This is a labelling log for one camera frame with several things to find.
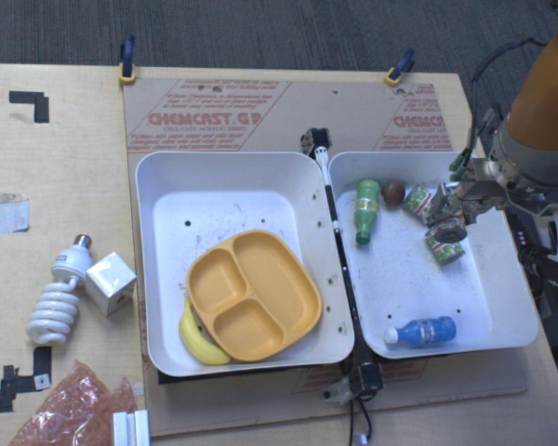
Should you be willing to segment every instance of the orange compartment tray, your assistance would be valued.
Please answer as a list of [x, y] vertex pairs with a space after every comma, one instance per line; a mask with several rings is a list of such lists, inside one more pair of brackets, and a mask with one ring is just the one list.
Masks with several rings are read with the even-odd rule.
[[243, 231], [199, 256], [186, 287], [210, 335], [239, 361], [259, 361], [287, 348], [322, 312], [306, 269], [266, 230]]

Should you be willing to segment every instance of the red plastic bag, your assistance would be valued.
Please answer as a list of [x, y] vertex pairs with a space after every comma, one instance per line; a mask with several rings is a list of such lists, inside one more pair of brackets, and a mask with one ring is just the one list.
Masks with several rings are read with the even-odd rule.
[[109, 446], [112, 414], [136, 410], [127, 379], [110, 391], [77, 361], [8, 446]]

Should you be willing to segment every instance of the table surface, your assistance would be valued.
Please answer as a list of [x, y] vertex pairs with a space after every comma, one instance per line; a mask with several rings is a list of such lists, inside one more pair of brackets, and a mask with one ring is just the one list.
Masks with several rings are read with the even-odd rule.
[[[381, 72], [302, 72], [138, 68], [138, 77], [273, 79], [286, 81], [381, 82]], [[408, 82], [436, 90], [451, 143], [465, 143], [470, 114], [455, 74], [413, 73]], [[49, 124], [33, 122], [33, 106], [10, 104], [8, 92], [43, 91], [49, 97]], [[53, 258], [74, 237], [88, 233], [92, 254], [115, 251], [134, 268], [132, 216], [126, 158], [124, 99], [118, 69], [95, 66], [0, 64], [0, 195], [29, 199], [30, 229], [0, 234], [0, 381], [4, 365], [20, 375], [33, 373], [33, 343], [25, 324], [41, 287], [52, 281]], [[73, 338], [53, 348], [52, 385], [81, 361], [108, 387], [122, 377], [143, 381], [139, 314], [126, 303], [104, 317], [81, 295]], [[370, 444], [558, 445], [558, 372], [540, 326], [535, 342], [521, 348], [527, 391], [371, 413]], [[41, 406], [49, 393], [19, 394], [13, 413], [0, 413], [0, 444]], [[138, 396], [139, 407], [144, 398]], [[358, 414], [356, 430], [365, 431]], [[267, 426], [252, 426], [181, 437], [153, 444], [347, 444], [347, 414]]]

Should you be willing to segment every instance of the blue and yellow clamp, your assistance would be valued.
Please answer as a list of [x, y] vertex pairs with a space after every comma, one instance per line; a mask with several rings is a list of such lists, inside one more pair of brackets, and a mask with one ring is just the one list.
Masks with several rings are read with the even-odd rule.
[[134, 53], [134, 36], [127, 34], [124, 41], [120, 45], [120, 64], [118, 65], [120, 72], [118, 77], [123, 85], [130, 85], [137, 78], [132, 56]]
[[399, 62], [394, 67], [389, 69], [389, 72], [387, 72], [386, 76], [384, 76], [385, 85], [395, 87], [401, 82], [403, 73], [408, 72], [415, 62], [413, 60], [413, 54], [413, 48], [409, 48], [401, 57], [401, 59], [399, 59]]

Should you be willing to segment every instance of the brown ball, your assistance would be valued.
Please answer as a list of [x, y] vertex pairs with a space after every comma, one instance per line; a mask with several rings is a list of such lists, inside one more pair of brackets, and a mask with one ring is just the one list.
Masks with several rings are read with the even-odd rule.
[[389, 208], [399, 206], [405, 198], [405, 183], [401, 180], [392, 180], [382, 187], [381, 193], [384, 203]]

